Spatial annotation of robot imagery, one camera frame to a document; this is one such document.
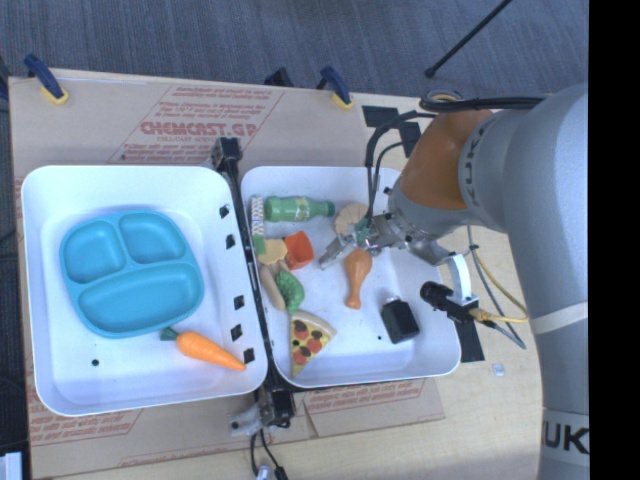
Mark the tan sausage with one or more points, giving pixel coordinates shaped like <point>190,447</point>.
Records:
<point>272,288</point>

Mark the white plastic tray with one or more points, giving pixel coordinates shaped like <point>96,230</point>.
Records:
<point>360,353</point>
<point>135,373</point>

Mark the black cylinder on white bracket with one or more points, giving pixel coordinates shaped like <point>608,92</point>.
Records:
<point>452,298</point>

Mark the black box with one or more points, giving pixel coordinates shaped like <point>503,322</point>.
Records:
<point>400,320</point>

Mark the thin black rod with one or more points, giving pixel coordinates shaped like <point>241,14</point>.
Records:
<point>252,273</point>

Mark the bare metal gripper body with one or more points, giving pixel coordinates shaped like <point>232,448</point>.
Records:
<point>385,233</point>

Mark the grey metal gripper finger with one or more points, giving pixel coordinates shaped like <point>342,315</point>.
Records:
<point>330,259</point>
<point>344,242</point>

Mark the yellow pizza slice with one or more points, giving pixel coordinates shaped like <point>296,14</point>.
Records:
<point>306,340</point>

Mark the green broccoli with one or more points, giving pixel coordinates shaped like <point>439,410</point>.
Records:
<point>292,293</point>

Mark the blue divided plate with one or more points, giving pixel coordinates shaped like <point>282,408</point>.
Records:
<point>132,288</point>

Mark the orange cup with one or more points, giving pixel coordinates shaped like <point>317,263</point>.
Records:
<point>299,250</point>

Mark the brown cardboard board red print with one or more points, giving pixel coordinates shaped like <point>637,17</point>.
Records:
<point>125,128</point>

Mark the orange chicken drumstick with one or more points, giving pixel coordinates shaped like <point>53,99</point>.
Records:
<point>358,270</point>

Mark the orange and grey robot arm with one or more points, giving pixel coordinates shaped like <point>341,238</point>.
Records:
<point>545,178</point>

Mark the yellow biscuit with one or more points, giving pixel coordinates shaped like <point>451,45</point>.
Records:
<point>272,251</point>

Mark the beige croissant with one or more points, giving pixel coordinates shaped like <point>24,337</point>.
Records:
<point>347,218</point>

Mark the green bottle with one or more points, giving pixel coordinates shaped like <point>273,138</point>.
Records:
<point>287,208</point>

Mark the orange carrot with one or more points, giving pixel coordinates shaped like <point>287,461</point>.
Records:
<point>205,349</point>

